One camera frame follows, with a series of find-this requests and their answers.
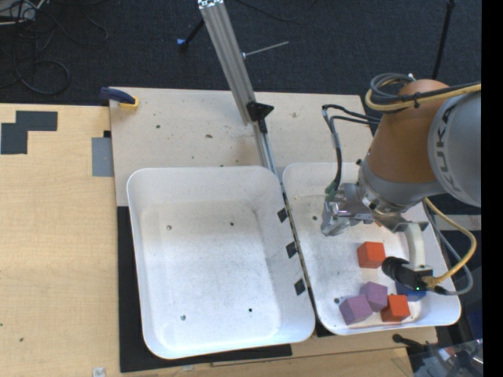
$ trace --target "wooden surface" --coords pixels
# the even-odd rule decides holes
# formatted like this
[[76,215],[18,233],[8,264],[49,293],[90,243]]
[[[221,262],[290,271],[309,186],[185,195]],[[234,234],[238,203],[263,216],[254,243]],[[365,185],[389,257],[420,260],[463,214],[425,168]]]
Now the wooden surface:
[[[0,155],[0,375],[90,377],[103,367],[107,377],[119,376],[115,183],[93,177],[91,155],[91,138],[110,130],[109,108],[0,104],[0,123],[14,123],[16,110],[58,112],[58,128],[29,132],[27,155]],[[292,345],[293,357],[186,370],[196,377],[412,375],[391,335],[313,337]],[[406,336],[436,342],[434,328],[409,328]]]

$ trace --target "red block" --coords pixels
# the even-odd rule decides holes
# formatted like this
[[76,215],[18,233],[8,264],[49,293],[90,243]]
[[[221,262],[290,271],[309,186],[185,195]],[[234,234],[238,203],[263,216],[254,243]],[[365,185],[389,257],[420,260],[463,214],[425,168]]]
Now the red block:
[[381,242],[363,242],[356,252],[360,268],[379,268],[386,258],[384,244]]
[[387,306],[380,311],[383,322],[399,323],[410,316],[407,295],[388,295]]

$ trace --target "cube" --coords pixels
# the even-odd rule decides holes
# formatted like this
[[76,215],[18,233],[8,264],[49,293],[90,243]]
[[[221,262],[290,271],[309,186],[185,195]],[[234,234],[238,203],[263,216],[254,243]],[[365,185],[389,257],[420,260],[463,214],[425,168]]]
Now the cube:
[[379,268],[386,258],[384,244],[365,241],[356,249],[360,268]]
[[339,309],[347,325],[364,321],[373,314],[369,301],[365,295],[356,295],[346,298],[340,303]]
[[412,289],[409,289],[399,282],[395,282],[396,286],[396,293],[399,295],[405,295],[407,296],[407,300],[409,302],[417,302],[418,300],[421,300],[424,296],[426,296],[426,291],[413,291]]
[[387,306],[387,286],[377,284],[371,280],[360,287],[360,295],[365,295],[370,308],[374,312],[381,311]]
[[410,316],[409,302],[405,295],[388,295],[387,306],[380,311],[383,322],[399,323]]

